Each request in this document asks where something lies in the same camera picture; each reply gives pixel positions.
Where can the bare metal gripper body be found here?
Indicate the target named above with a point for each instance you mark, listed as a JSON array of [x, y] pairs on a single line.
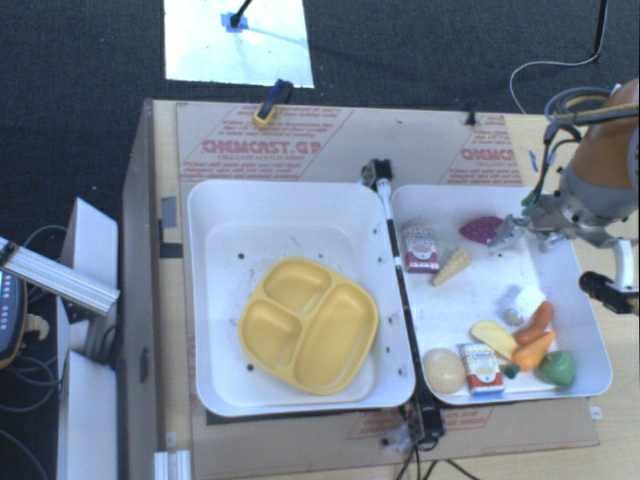
[[552, 216]]

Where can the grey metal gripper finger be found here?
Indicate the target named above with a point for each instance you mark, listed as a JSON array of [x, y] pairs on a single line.
[[505, 233], [547, 240]]

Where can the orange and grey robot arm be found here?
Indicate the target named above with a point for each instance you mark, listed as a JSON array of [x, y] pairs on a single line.
[[605, 153]]

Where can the purple grapes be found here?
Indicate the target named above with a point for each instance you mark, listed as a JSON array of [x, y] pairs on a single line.
[[479, 228]]

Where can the pale yellow corn cob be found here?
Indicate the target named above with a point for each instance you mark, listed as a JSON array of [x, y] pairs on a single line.
[[452, 265]]

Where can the white plastic tray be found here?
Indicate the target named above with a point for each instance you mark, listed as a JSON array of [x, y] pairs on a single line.
[[470, 288], [225, 208]]

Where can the clear plastic bottle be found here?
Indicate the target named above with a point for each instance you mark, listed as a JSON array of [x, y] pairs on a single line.
[[522, 304]]

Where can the orange sausage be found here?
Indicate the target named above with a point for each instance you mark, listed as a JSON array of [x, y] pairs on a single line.
[[536, 324]]

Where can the pink and white carton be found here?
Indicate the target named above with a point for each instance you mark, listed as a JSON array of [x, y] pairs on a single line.
[[420, 250]]

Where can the yellow banana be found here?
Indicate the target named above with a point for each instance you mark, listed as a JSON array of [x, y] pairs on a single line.
[[492, 337]]

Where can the thin black and white rod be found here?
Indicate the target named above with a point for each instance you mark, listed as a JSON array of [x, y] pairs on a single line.
[[397, 263]]

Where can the orange carrot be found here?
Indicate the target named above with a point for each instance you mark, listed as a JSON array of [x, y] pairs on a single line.
[[532, 352]]

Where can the green pepper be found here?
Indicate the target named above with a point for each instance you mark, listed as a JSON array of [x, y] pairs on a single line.
[[556, 368]]

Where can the red and white carton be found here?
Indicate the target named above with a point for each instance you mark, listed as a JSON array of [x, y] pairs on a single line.
[[481, 368]]

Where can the cream round bread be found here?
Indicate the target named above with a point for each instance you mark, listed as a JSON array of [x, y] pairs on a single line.
[[444, 370]]

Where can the yellow divided plate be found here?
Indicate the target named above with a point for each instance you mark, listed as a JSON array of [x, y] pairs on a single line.
[[310, 325]]

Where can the brown cardboard board red print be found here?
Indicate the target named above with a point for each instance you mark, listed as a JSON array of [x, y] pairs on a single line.
[[300, 143]]

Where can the black cylinder on white bracket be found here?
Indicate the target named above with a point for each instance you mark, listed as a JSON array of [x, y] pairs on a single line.
[[607, 285]]

